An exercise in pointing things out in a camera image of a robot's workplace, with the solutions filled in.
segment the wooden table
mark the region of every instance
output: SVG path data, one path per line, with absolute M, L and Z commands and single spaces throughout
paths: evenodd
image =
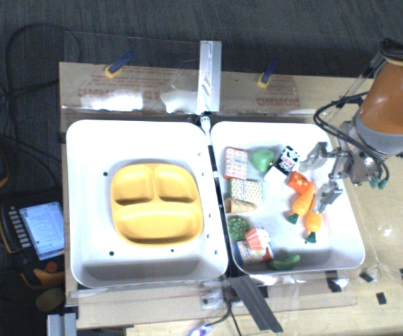
M 70 95 L 78 84 L 78 77 L 91 70 L 84 64 L 61 64 L 61 98 Z M 320 106 L 344 94 L 353 78 L 284 76 L 296 87 L 299 110 L 311 123 L 311 113 Z M 222 90 L 234 92 L 241 83 L 252 84 L 252 73 L 222 73 Z M 360 91 L 368 90 L 367 80 Z M 343 115 L 341 120 L 351 115 Z M 83 118 L 107 118 L 107 113 L 77 113 L 62 110 L 61 128 Z M 200 320 L 214 321 L 225 313 L 222 305 L 207 309 L 200 290 L 193 285 L 154 288 L 119 288 L 96 295 L 90 290 L 77 291 L 77 282 L 69 267 L 69 207 L 67 200 L 66 146 L 62 149 L 64 214 L 66 225 L 66 295 L 70 305 L 78 306 L 78 329 L 112 328 L 133 325 L 127 335 L 186 335 Z M 313 281 L 311 287 L 269 290 L 268 303 L 284 329 L 284 335 L 403 335 L 403 158 L 391 157 L 390 182 L 383 191 L 372 190 L 368 183 L 355 187 L 345 181 L 348 196 L 364 239 L 367 257 L 362 268 L 350 272 L 348 285 L 340 293 L 332 293 L 326 283 Z M 359 275 L 365 272 L 373 277 L 368 282 Z M 242 335 L 273 334 L 259 331 L 243 305 L 233 307 Z M 215 325 L 214 335 L 238 335 L 229 317 Z

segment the clear plastic sheet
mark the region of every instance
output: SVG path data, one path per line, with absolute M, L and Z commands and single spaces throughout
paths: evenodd
M 76 35 L 84 51 L 82 61 L 63 63 L 60 67 L 62 132 L 83 118 L 129 120 L 155 116 L 159 120 L 175 120 L 183 115 L 184 120 L 197 122 L 199 43 Z M 107 78 L 105 67 L 130 49 L 141 58 L 124 66 L 118 80 Z M 273 75 L 267 89 L 262 89 L 257 86 L 259 76 L 222 72 L 220 112 L 213 115 L 213 120 L 311 123 L 315 109 L 338 99 L 339 93 L 348 87 L 343 82 L 349 82 L 337 80 L 333 82 L 337 86 L 324 87 L 322 81 L 311 85 L 309 78 Z M 361 90 L 371 83 L 365 81 Z M 325 96 L 328 88 L 337 94 Z M 355 107 L 335 118 L 345 120 L 354 113 Z M 403 159 L 392 157 L 387 164 L 392 178 L 383 191 L 372 190 L 369 185 L 356 187 L 344 180 L 365 245 L 363 263 L 353 269 L 252 275 L 257 286 L 266 288 L 267 303 L 273 311 L 354 305 L 357 300 L 353 285 L 377 282 L 383 275 L 403 283 Z M 139 311 L 147 305 L 174 308 L 172 316 L 165 310 L 157 312 L 154 322 L 202 319 L 223 313 L 225 303 L 221 298 L 228 285 L 228 280 L 223 279 L 85 288 L 72 277 L 67 260 L 66 303 L 92 305 L 99 311 L 100 307 L 115 310 L 122 305 L 131 310 L 125 316 L 128 323 L 150 322 L 150 315 Z M 240 302 L 235 305 L 237 314 L 247 314 Z M 106 322 L 109 326 L 118 321 L 114 318 Z

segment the orange toy carrot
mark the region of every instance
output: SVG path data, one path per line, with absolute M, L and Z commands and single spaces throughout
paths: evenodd
M 313 194 L 315 192 L 314 184 L 309 184 L 307 189 L 294 201 L 292 205 L 293 214 L 288 217 L 288 221 L 295 224 L 299 216 L 303 216 L 309 211 L 311 206 Z
M 306 243 L 316 243 L 316 232 L 321 228 L 322 215 L 320 213 L 314 213 L 313 208 L 315 206 L 315 197 L 312 198 L 312 203 L 309 208 L 309 212 L 306 215 L 304 224 L 306 229 L 310 232 L 306 238 Z
M 293 171 L 288 176 L 287 185 L 291 187 L 297 194 L 301 195 L 312 184 L 303 174 Z

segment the yellow plate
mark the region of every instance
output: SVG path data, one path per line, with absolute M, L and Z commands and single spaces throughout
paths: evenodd
M 194 177 L 174 164 L 133 164 L 111 182 L 115 228 L 128 242 L 181 244 L 203 229 L 202 203 Z

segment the yellow object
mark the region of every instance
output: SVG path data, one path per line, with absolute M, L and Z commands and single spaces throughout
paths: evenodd
M 315 196 L 313 196 L 313 198 L 312 198 L 312 203 L 309 208 L 309 212 L 307 213 L 306 219 L 304 221 L 305 225 L 306 225 L 306 229 L 309 232 L 317 232 L 321 228 L 321 219 L 323 216 L 321 215 L 321 213 L 313 212 L 314 206 L 315 206 Z
M 203 229 L 202 203 L 194 177 L 174 164 L 133 164 L 111 182 L 111 208 L 118 233 L 146 246 L 181 244 Z
M 108 65 L 108 66 L 104 69 L 105 76 L 107 76 L 108 78 L 115 78 L 117 75 L 119 75 L 119 74 L 122 72 L 122 69 L 118 69 L 116 72 L 111 73 L 111 72 L 109 71 L 110 67 L 111 67 L 111 65 Z
M 262 82 L 264 75 L 265 75 L 265 73 L 262 72 L 262 74 L 259 76 L 259 80 L 257 81 L 257 84 L 259 85 L 259 87 L 262 87 L 262 88 L 265 88 L 266 86 L 268 86 L 270 83 L 270 80 L 271 80 L 271 77 L 269 77 L 267 82 Z
M 309 184 L 307 189 L 293 202 L 292 211 L 294 214 L 303 216 L 309 211 L 314 192 L 314 184 Z

